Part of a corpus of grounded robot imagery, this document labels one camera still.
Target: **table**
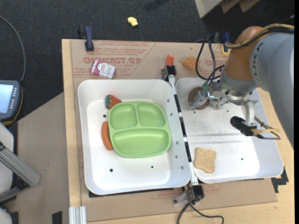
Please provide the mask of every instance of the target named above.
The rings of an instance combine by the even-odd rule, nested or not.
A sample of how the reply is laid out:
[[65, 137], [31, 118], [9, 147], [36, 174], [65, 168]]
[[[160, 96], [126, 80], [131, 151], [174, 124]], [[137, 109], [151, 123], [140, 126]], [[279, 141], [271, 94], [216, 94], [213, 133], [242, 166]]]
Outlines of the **table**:
[[[76, 131], [76, 114], [72, 74], [72, 54], [71, 40], [62, 40], [63, 73], [64, 73], [64, 102], [66, 119], [66, 139], [67, 139], [67, 160], [68, 160], [68, 182], [69, 182], [69, 202], [70, 207], [80, 207], [82, 205], [79, 180], [79, 162]], [[268, 117], [269, 124], [282, 130], [282, 127], [275, 115], [270, 96], [259, 89], [259, 94]], [[294, 217], [294, 151], [287, 140], [284, 132], [280, 132], [281, 140], [277, 141], [289, 182], [287, 185], [279, 186], [277, 194], [278, 201], [274, 203], [255, 204], [246, 206], [234, 206], [229, 208], [218, 208], [205, 210], [205, 215], [222, 215], [226, 223], [286, 223], [295, 222]], [[92, 222], [93, 224], [151, 224], [151, 223], [176, 223], [178, 214], [152, 215], [145, 217], [132, 217], [116, 220], [105, 220]], [[213, 219], [198, 219], [198, 214], [194, 211], [186, 212], [181, 218], [181, 223], [195, 224], [200, 221], [205, 223], [218, 223]]]

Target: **divided green plate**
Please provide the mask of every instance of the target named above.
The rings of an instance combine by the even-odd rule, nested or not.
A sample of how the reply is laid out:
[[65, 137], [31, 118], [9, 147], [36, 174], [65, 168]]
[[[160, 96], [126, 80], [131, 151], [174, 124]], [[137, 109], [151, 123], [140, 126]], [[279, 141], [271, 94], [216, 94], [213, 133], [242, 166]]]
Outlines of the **divided green plate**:
[[171, 144], [163, 109], [148, 101], [122, 102], [108, 116], [109, 135], [115, 152], [129, 158], [160, 155]]

